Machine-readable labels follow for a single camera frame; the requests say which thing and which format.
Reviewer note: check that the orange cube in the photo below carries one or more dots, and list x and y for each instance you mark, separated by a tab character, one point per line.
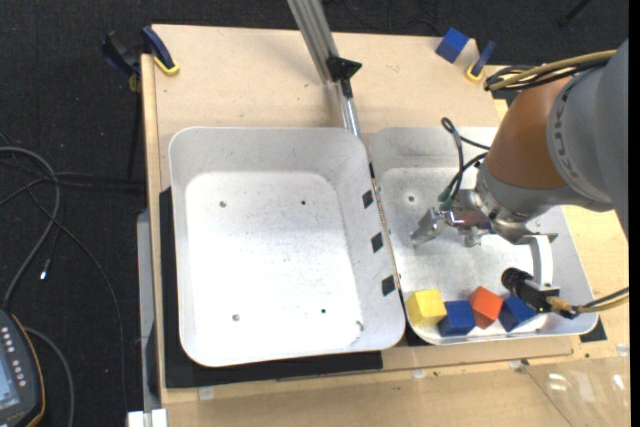
486	305

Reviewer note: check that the black cylinder on white bracket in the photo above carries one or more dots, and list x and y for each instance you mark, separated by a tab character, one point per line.
542	260

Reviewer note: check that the white plastic tray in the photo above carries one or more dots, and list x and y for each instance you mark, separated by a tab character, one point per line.
450	265
270	255

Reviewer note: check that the blue cube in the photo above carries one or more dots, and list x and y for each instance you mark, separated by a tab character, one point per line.
457	317
452	44
515	312

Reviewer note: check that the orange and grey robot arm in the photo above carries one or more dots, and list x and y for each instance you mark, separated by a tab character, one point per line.
530	140

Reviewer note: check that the yellow cube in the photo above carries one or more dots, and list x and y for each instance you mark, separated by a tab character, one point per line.
425	306

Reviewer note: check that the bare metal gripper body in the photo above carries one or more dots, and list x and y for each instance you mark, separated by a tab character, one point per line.
475	215

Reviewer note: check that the thin black and white rod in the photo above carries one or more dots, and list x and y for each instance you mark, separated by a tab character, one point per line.
351	117

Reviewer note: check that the pale wood board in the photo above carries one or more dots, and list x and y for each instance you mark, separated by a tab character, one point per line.
250	85

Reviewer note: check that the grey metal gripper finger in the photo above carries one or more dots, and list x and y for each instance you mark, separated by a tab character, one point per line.
472	239
427	227

